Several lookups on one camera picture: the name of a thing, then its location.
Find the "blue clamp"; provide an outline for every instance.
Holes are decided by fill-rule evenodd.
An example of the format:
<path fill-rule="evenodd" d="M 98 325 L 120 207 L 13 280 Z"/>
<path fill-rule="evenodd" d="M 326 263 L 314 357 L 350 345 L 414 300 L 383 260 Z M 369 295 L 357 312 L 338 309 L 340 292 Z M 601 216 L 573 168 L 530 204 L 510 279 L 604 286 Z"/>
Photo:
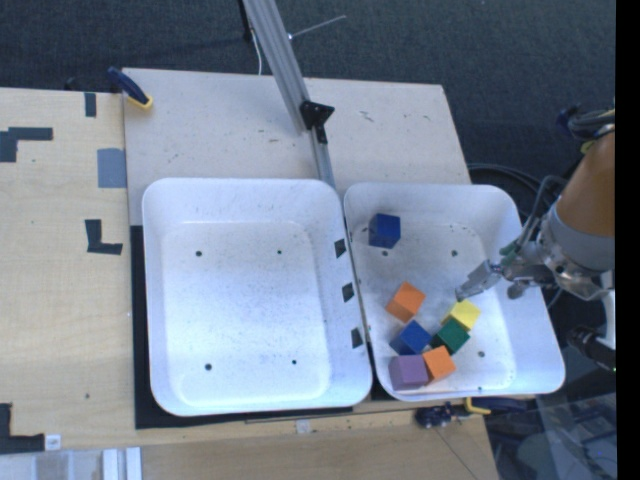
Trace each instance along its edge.
<path fill-rule="evenodd" d="M 445 402 L 444 405 L 436 407 L 423 407 L 414 414 L 418 425 L 424 428 L 446 427 L 453 416 L 455 414 L 451 402 Z"/>
<path fill-rule="evenodd" d="M 111 66 L 107 69 L 107 78 L 116 87 L 122 89 L 129 96 L 128 101 L 134 105 L 140 107 L 143 110 L 148 110 L 153 104 L 153 98 L 140 89 L 131 78 L 122 73 L 119 69 Z"/>

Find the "purple cube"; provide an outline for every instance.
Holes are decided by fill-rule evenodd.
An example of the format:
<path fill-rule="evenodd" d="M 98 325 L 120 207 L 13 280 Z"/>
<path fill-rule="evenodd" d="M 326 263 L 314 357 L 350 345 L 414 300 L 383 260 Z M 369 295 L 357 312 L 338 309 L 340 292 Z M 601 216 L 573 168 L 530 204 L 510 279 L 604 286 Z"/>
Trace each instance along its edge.
<path fill-rule="evenodd" d="M 395 356 L 389 363 L 389 374 L 395 391 L 418 389 L 429 380 L 427 365 L 421 355 Z"/>
<path fill-rule="evenodd" d="M 415 320 L 411 320 L 389 345 L 401 356 L 419 354 L 431 341 L 431 334 Z"/>

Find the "wooden table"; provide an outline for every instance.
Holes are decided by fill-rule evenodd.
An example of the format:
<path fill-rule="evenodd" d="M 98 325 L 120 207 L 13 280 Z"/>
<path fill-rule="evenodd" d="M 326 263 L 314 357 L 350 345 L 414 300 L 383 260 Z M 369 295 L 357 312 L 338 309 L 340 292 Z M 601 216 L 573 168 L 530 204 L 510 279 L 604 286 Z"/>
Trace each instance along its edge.
<path fill-rule="evenodd" d="M 259 84 L 278 97 L 272 79 L 261 77 Z M 340 192 L 365 180 L 469 183 L 441 87 L 335 80 L 308 84 L 317 101 L 337 108 L 327 132 Z M 152 93 L 158 108 L 162 93 Z M 405 104 L 403 97 L 413 103 Z M 167 447 L 162 445 L 188 456 L 191 452 L 173 445 L 200 442 L 198 446 L 206 447 L 234 438 L 242 438 L 241 446 L 267 453 L 271 447 L 290 447 L 304 439 L 328 446 L 331 439 L 323 441 L 325 434 L 334 436 L 335 443 L 353 435 L 361 443 L 355 448 L 365 446 L 367 436 L 386 441 L 395 435 L 393 429 L 405 439 L 414 435 L 408 409 L 427 404 L 365 401 L 348 416 L 309 420 L 312 435 L 306 436 L 296 436 L 300 429 L 295 419 L 135 429 L 128 209 L 132 196 L 130 192 L 128 198 L 125 188 L 101 188 L 97 174 L 98 150 L 125 148 L 125 112 L 133 109 L 125 104 L 123 111 L 123 100 L 116 94 L 99 93 L 96 103 L 96 117 L 87 117 L 81 92 L 0 89 L 0 131 L 49 127 L 54 132 L 52 141 L 20 140 L 16 162 L 0 163 L 0 402 L 13 403 L 12 434 L 58 434 L 67 449 L 152 446 L 149 457 L 154 450 L 164 449 L 165 454 Z M 403 121 L 407 126 L 398 130 Z M 269 144 L 276 145 L 280 125 L 269 126 L 276 130 Z M 423 154 L 403 149 L 400 143 L 389 145 L 394 133 L 420 144 Z M 389 156 L 394 150 L 399 160 Z M 308 170 L 312 164 L 304 169 L 297 177 L 313 176 Z M 102 221 L 102 240 L 123 244 L 120 255 L 87 252 L 87 219 Z M 438 432 L 468 440 L 474 460 L 497 477 L 482 419 L 471 418 Z M 266 436 L 270 439 L 260 440 Z M 442 441 L 434 434 L 420 439 Z M 229 446 L 216 449 L 226 456 Z M 434 451 L 434 456 L 442 461 L 447 449 Z M 455 453 L 449 457 L 467 470 L 472 467 Z"/>

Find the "black tape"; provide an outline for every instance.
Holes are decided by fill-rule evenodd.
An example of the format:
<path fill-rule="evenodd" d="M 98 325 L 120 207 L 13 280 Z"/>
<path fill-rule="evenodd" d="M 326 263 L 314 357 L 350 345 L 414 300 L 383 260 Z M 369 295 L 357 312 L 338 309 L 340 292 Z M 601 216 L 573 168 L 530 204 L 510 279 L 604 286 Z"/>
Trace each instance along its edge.
<path fill-rule="evenodd" d="M 17 153 L 18 142 L 8 132 L 0 132 L 0 162 L 14 163 Z"/>
<path fill-rule="evenodd" d="M 344 299 L 345 302 L 350 301 L 355 294 L 356 292 L 353 289 L 353 283 L 345 284 L 342 287 L 342 298 Z"/>
<path fill-rule="evenodd" d="M 102 243 L 102 221 L 100 219 L 85 220 L 84 225 L 87 229 L 87 239 L 89 240 L 87 252 L 117 255 L 122 253 L 122 244 Z"/>
<path fill-rule="evenodd" d="M 11 435 L 11 404 L 0 404 L 0 455 L 44 451 L 44 434 Z"/>
<path fill-rule="evenodd" d="M 9 136 L 15 140 L 53 140 L 53 128 L 9 127 Z"/>
<path fill-rule="evenodd" d="M 333 245 L 336 248 L 336 258 L 339 258 L 347 251 L 347 244 L 345 243 L 344 238 L 334 242 Z"/>
<path fill-rule="evenodd" d="M 86 117 L 96 117 L 98 109 L 96 106 L 96 95 L 93 92 L 84 93 L 84 115 Z"/>
<path fill-rule="evenodd" d="M 127 188 L 127 162 L 124 150 L 98 150 L 98 187 Z"/>
<path fill-rule="evenodd" d="M 363 343 L 364 340 L 362 339 L 362 335 L 360 334 L 360 329 L 358 329 L 357 327 L 351 329 L 351 347 L 358 348 Z"/>

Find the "black bracket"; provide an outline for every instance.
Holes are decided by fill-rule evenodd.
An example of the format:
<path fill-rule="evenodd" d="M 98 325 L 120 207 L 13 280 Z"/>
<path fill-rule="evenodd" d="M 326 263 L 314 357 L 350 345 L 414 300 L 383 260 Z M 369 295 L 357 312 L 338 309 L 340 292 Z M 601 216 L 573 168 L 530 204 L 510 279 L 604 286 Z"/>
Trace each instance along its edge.
<path fill-rule="evenodd" d="M 327 144 L 327 134 L 324 131 L 324 123 L 331 117 L 335 107 L 314 103 L 313 101 L 303 101 L 300 105 L 300 113 L 307 130 L 316 129 L 318 142 Z"/>

